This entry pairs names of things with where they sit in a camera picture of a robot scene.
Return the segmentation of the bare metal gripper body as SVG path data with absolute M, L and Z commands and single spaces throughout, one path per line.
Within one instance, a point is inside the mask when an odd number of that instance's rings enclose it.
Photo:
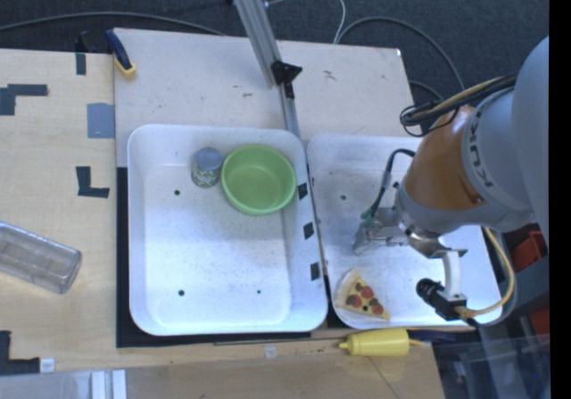
M 376 213 L 376 246 L 410 246 L 426 258 L 439 258 L 451 251 L 437 234 L 406 224 L 399 212 L 388 207 Z

